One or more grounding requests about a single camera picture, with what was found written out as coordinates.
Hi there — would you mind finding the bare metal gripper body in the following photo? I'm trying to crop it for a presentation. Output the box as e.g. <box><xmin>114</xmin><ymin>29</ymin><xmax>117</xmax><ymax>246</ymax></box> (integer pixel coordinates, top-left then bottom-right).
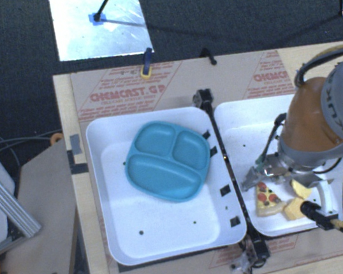
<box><xmin>256</xmin><ymin>147</ymin><xmax>316</xmax><ymax>185</ymax></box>

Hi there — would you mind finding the toy pizza slice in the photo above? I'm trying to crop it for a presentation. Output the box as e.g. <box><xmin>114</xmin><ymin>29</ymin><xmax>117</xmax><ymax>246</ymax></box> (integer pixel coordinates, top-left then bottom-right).
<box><xmin>251</xmin><ymin>177</ymin><xmax>289</xmax><ymax>219</ymax></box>

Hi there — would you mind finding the yellow toy food piece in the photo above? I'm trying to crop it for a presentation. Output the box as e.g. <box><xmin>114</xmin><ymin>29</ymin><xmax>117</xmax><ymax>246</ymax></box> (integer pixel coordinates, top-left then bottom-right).
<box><xmin>289</xmin><ymin>175</ymin><xmax>314</xmax><ymax>201</ymax></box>

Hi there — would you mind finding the white plastic tray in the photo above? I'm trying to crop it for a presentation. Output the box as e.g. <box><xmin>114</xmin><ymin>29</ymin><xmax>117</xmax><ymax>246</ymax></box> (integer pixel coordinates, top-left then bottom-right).
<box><xmin>83</xmin><ymin>97</ymin><xmax>253</xmax><ymax>270</ymax></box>
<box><xmin>211</xmin><ymin>83</ymin><xmax>343</xmax><ymax>244</ymax></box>

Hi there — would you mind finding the thin black rod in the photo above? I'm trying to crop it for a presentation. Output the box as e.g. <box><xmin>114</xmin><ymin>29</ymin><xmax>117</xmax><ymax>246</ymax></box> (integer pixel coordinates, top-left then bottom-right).
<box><xmin>201</xmin><ymin>96</ymin><xmax>261</xmax><ymax>249</ymax></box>

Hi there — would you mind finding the pale yellow toy bread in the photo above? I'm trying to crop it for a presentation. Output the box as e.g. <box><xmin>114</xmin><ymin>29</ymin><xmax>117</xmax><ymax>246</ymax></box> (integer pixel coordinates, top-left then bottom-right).
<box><xmin>281</xmin><ymin>196</ymin><xmax>309</xmax><ymax>223</ymax></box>

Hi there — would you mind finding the blue divided plate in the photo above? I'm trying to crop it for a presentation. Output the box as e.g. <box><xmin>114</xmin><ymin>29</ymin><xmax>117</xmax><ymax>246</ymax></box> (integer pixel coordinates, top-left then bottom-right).
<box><xmin>118</xmin><ymin>112</ymin><xmax>219</xmax><ymax>211</ymax></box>

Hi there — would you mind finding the brown cardboard board red print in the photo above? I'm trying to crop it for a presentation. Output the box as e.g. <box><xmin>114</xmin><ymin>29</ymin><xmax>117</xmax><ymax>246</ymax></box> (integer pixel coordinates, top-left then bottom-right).
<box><xmin>68</xmin><ymin>29</ymin><xmax>343</xmax><ymax>274</ymax></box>

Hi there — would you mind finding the black cylinder on white bracket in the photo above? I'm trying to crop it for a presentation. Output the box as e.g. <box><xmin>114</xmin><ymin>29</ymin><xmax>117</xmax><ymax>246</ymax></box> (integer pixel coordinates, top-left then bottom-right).
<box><xmin>296</xmin><ymin>176</ymin><xmax>342</xmax><ymax>235</ymax></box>

